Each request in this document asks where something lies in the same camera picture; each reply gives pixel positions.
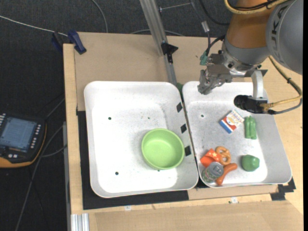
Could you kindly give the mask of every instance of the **white tray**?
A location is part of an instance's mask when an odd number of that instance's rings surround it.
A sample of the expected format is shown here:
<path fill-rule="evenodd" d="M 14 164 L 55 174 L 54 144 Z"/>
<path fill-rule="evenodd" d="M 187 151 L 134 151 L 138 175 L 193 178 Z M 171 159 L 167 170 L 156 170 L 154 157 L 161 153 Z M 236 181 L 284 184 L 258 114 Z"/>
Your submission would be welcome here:
<path fill-rule="evenodd" d="M 199 82 L 188 82 L 183 87 L 184 104 L 187 112 L 192 143 L 196 153 L 199 174 L 204 170 L 200 158 L 217 146 L 224 146 L 231 153 L 231 162 L 238 168 L 231 171 L 223 184 L 205 183 L 210 187 L 230 187 L 258 184 L 283 184 L 292 176 L 291 168 L 279 136 L 274 116 L 252 114 L 237 108 L 233 100 L 237 95 L 252 95 L 253 84 L 245 82 L 226 83 L 213 89 L 209 95 L 198 92 Z M 219 121 L 235 109 L 243 118 L 252 116 L 257 124 L 257 139 L 245 138 L 244 123 L 228 134 Z M 251 154 L 260 159 L 260 166 L 253 172 L 245 171 L 241 158 Z"/>
<path fill-rule="evenodd" d="M 94 81 L 84 90 L 90 183 L 105 198 L 187 190 L 198 182 L 198 170 L 178 89 L 165 82 Z M 186 147 L 176 168 L 154 170 L 141 153 L 146 132 L 167 128 Z"/>

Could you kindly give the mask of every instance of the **small box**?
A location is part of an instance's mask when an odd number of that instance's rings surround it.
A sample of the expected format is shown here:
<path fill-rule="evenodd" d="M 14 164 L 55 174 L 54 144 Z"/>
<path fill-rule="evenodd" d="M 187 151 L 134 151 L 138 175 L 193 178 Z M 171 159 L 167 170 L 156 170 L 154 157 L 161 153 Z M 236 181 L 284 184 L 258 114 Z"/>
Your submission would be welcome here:
<path fill-rule="evenodd" d="M 235 110 L 232 110 L 220 121 L 220 124 L 228 133 L 232 133 L 243 122 L 244 118 Z"/>

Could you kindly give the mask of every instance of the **yellow cable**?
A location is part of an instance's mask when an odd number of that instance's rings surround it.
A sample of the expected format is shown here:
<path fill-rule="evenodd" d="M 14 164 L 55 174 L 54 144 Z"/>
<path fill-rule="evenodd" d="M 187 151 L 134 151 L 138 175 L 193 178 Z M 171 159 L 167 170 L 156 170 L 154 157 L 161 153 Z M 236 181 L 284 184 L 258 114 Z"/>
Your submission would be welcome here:
<path fill-rule="evenodd" d="M 289 103 L 289 102 L 294 102 L 294 101 L 300 100 L 303 97 L 303 92 L 302 92 L 301 88 L 293 80 L 291 80 L 291 78 L 289 78 L 282 71 L 282 69 L 280 67 L 278 67 L 278 65 L 275 63 L 275 61 L 274 61 L 272 56 L 269 56 L 269 59 L 273 63 L 274 67 L 278 70 L 278 72 L 288 81 L 288 83 L 290 83 L 293 86 L 293 88 L 297 91 L 299 96 L 297 96 L 295 98 L 291 98 L 291 99 L 286 99 L 286 100 L 282 100 L 282 101 L 279 101 L 279 102 L 275 102 L 275 103 L 262 103 L 262 104 L 260 104 L 260 107 L 263 107 L 264 110 L 268 110 L 268 109 L 270 109 L 270 108 L 272 108 L 274 106 L 277 106 L 277 105 L 280 105 L 280 104 L 283 104 L 283 103 Z"/>
<path fill-rule="evenodd" d="M 264 6 L 264 7 L 261 7 L 261 8 L 258 8 L 258 9 L 243 9 L 243 10 L 238 10 L 238 9 L 235 9 L 233 7 L 231 7 L 231 5 L 229 4 L 228 0 L 224 0 L 225 2 L 225 5 L 227 7 L 228 10 L 230 10 L 232 13 L 236 13 L 236 14 L 253 14 L 253 13 L 259 13 L 259 12 L 262 12 L 262 11 L 265 11 L 267 9 L 271 9 L 285 1 L 288 1 L 288 0 L 277 0 L 273 3 L 270 3 L 268 6 Z"/>

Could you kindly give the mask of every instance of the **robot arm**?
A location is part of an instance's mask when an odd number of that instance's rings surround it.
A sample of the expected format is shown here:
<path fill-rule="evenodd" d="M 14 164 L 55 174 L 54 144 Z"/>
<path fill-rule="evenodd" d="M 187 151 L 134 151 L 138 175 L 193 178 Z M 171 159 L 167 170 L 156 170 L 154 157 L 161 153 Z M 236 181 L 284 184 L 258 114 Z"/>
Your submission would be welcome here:
<path fill-rule="evenodd" d="M 239 0 L 237 8 L 252 8 L 268 0 Z M 232 82 L 233 77 L 251 77 L 252 96 L 237 97 L 237 106 L 253 113 L 264 113 L 261 103 L 263 75 L 261 63 L 269 56 L 284 67 L 302 74 L 304 0 L 286 0 L 257 13 L 239 10 L 231 19 L 222 49 L 211 54 L 206 70 L 201 71 L 199 92 L 209 94 L 213 88 Z"/>

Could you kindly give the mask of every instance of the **orange sausage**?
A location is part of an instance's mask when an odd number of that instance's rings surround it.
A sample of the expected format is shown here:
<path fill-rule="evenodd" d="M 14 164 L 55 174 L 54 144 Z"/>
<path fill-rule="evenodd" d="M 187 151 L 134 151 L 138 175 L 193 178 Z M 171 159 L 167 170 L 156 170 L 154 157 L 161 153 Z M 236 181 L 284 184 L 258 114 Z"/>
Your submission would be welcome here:
<path fill-rule="evenodd" d="M 216 179 L 216 184 L 222 185 L 222 182 L 225 179 L 226 174 L 228 174 L 230 171 L 236 170 L 236 169 L 237 169 L 236 163 L 228 164 L 225 167 L 223 167 L 224 172 L 223 172 L 222 176 L 220 176 L 219 178 Z"/>

